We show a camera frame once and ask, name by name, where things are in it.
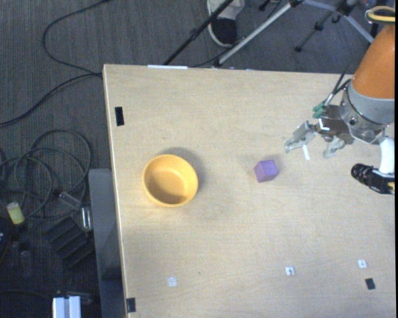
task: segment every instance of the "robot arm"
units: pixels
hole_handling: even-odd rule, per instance
[[[341,86],[342,74],[330,95],[316,107],[315,125],[305,121],[285,142],[285,151],[299,148],[320,134],[327,142],[323,157],[360,140],[381,147],[379,169],[357,164],[352,175],[379,193],[395,193],[394,141],[385,129],[395,121],[395,10],[375,7],[365,14],[369,22],[384,23],[351,80]],[[331,105],[342,92],[339,105]]]

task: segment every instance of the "purple block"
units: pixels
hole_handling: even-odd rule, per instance
[[[268,182],[276,178],[279,170],[274,163],[274,160],[263,160],[259,162],[253,170],[257,176],[258,182]]]

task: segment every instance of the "wooden table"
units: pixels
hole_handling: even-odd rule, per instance
[[[339,75],[105,65],[103,77],[127,316],[396,317],[395,197],[350,174],[378,167],[379,147],[326,160],[317,136],[309,160],[284,150]],[[182,207],[143,191],[164,153],[197,171]],[[268,159],[279,175],[260,183]]]

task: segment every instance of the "person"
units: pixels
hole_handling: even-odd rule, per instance
[[[211,15],[225,0],[207,0],[208,12]],[[214,42],[220,46],[231,48],[237,40],[236,17],[245,7],[245,0],[233,0],[216,18],[209,24],[208,30]]]

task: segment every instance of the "yellow bowl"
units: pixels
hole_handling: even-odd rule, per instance
[[[160,206],[186,204],[198,191],[198,176],[192,165],[174,154],[161,154],[151,159],[142,175],[149,199]]]

